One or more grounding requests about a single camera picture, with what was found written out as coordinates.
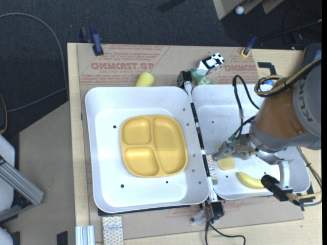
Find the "white ball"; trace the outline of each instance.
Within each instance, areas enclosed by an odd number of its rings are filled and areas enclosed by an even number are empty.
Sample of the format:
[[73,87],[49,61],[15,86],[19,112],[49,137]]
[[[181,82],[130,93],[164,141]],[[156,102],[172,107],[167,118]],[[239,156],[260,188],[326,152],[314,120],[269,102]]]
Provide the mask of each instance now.
[[244,13],[244,7],[243,7],[243,6],[237,6],[237,7],[235,8],[235,12],[236,12],[237,14],[243,14],[243,13]]

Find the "green bottle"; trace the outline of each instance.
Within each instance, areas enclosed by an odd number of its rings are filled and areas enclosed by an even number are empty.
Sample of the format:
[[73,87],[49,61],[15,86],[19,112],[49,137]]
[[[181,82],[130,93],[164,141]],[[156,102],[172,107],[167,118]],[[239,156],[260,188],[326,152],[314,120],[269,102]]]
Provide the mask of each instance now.
[[199,75],[194,69],[191,69],[192,77],[197,85],[213,84],[207,76]]

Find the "black floor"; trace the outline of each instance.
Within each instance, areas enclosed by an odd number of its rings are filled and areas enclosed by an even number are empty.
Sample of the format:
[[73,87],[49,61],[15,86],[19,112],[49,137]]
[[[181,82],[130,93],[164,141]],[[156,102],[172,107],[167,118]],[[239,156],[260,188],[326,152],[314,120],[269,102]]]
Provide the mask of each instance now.
[[[269,14],[261,5],[219,21],[212,0],[0,0],[0,14],[19,12],[56,34],[67,66],[68,42],[81,27],[97,28],[102,43],[245,46],[300,50],[321,43],[322,0],[285,0]],[[315,23],[300,31],[270,35]],[[67,101],[60,50],[51,31],[23,15],[0,17],[0,93],[11,138]],[[21,108],[54,92],[59,93]]]

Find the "wooden table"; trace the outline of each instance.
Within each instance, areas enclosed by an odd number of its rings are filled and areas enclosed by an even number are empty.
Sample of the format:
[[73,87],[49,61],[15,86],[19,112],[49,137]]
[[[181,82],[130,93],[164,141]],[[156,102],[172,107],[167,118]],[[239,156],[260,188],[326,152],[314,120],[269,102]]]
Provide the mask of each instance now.
[[[83,127],[81,120],[81,99],[78,70],[77,44],[69,43],[68,50],[68,77],[71,105],[72,123],[72,148],[74,168],[74,193],[76,226],[90,225],[90,215],[86,185],[85,155],[83,141]],[[271,62],[278,74],[286,76],[297,69],[303,51],[287,50],[255,50],[252,49],[254,61],[259,70],[259,76],[266,70],[258,68],[257,62]],[[321,150],[312,151],[305,149],[305,154],[312,162],[314,168],[321,175]],[[314,190],[319,187],[312,177]],[[322,207],[321,204],[308,207],[303,212],[304,219],[293,222],[265,224],[224,229],[227,235],[242,234],[247,239],[247,244],[322,244]],[[209,244],[242,244],[243,240],[228,239],[217,236],[214,231],[209,231]],[[165,235],[125,240],[125,244],[204,244],[203,232],[186,234]]]

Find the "yellow plate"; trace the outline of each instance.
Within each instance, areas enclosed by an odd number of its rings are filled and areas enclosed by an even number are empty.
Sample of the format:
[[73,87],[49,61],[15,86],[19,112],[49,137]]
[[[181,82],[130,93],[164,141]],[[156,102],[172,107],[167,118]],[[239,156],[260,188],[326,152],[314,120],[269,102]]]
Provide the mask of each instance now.
[[120,131],[125,166],[139,177],[164,177],[188,163],[183,131],[167,115],[141,115],[124,121]]

